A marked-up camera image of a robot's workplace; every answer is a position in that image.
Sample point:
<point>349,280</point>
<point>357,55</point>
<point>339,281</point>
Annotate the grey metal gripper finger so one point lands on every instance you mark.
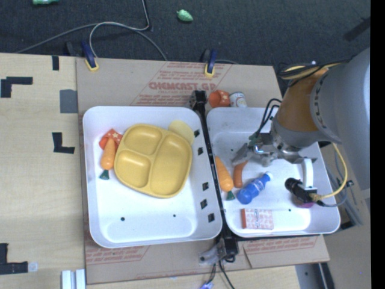
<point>268,160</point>
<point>240,156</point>

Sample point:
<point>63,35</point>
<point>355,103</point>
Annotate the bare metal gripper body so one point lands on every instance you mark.
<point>281,151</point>

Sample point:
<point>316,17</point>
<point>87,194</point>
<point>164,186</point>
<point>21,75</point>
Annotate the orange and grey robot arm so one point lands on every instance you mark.
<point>343,107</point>

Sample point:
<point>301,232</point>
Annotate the orange sausage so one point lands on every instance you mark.
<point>238,176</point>

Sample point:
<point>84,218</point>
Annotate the orange carrot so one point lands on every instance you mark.
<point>224,176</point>
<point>108,158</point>

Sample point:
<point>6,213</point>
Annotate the thin black rod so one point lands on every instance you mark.
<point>214,164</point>

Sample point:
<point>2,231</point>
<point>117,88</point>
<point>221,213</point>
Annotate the blue bottle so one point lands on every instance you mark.
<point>251,191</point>

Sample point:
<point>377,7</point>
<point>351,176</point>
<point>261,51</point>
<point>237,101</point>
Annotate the small white can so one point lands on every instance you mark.
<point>239,99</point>

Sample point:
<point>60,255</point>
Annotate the red and white packet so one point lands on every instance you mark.
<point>258,219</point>

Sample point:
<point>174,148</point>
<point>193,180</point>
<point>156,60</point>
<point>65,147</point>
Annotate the orange carton with star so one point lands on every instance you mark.
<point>218,98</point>

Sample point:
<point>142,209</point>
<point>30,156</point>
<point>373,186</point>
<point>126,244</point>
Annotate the white plastic tray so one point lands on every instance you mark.
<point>285,221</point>
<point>144,218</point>

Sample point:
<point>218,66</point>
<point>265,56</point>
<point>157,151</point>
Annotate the yellow divided plate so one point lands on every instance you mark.
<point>156,161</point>

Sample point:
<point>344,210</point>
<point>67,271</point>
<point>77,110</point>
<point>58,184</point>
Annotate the red carton with stars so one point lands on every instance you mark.
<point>114,135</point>

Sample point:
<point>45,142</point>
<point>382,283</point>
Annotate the brown cardboard board red print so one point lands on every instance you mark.
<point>126,83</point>

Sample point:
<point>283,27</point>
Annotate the green grapes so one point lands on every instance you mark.
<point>184,15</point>

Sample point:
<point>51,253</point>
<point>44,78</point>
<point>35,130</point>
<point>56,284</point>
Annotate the black cylinder on white bracket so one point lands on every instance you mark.
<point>300,188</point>

